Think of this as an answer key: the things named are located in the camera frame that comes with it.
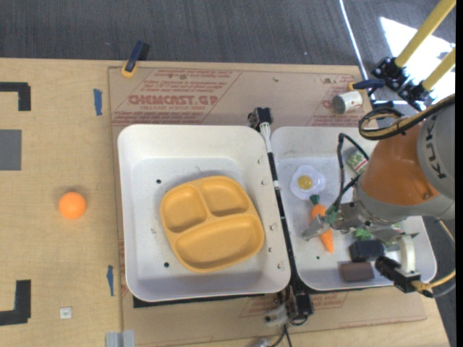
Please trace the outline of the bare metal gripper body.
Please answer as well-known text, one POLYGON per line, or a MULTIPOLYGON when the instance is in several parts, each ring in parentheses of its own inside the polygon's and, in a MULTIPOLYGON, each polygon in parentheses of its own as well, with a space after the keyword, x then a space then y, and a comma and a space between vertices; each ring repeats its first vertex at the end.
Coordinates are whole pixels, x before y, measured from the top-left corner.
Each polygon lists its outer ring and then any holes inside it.
POLYGON ((371 217, 359 202, 347 202, 334 205, 328 214, 330 227, 338 231, 351 228, 363 228, 372 224, 371 217))

